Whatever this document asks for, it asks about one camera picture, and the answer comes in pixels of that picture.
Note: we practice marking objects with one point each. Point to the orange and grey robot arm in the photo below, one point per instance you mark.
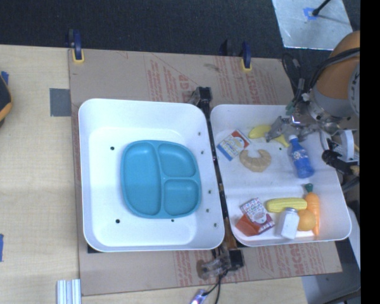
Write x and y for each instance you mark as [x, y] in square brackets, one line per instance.
[339, 84]

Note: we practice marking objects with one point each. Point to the blue divided plate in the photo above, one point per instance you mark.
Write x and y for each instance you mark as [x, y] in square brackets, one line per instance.
[145, 179]

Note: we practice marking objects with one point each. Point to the orange fruit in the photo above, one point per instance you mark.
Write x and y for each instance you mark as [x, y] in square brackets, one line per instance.
[307, 221]

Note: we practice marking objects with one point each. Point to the black cylinder on white bracket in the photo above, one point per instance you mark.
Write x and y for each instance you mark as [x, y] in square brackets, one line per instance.
[339, 157]

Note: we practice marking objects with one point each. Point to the brown cardboard board, red print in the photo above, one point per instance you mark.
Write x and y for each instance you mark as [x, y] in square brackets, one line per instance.
[120, 74]

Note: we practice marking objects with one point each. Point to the white shaker with grey lid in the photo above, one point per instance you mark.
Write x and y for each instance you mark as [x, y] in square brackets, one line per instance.
[288, 223]

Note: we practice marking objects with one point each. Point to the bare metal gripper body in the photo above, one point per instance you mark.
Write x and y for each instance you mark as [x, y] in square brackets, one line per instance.
[307, 120]

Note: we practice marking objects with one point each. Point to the yellow banana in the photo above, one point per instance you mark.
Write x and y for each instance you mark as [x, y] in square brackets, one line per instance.
[258, 131]

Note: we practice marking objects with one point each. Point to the white plastic tray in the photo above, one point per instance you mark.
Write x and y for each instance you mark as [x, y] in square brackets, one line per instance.
[107, 176]
[272, 182]

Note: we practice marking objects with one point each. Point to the blue bottle with white cap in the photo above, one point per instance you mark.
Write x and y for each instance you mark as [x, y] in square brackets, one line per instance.
[301, 161]

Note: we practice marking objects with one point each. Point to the white, blue and red carton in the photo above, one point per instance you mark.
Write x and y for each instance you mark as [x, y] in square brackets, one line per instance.
[232, 144]

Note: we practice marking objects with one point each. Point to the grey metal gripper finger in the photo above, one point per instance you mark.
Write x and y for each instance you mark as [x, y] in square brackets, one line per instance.
[305, 133]
[277, 128]

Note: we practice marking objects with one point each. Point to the orange carrot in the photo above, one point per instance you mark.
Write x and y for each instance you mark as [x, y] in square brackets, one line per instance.
[313, 204]

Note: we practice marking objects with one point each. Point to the orange block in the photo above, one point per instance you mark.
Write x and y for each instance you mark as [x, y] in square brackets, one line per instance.
[245, 226]

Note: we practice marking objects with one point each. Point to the yellow corn cob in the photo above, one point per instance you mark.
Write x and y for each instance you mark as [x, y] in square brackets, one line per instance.
[286, 204]

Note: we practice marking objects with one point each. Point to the beige croissant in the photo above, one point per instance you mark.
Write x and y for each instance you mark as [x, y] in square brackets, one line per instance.
[255, 163]

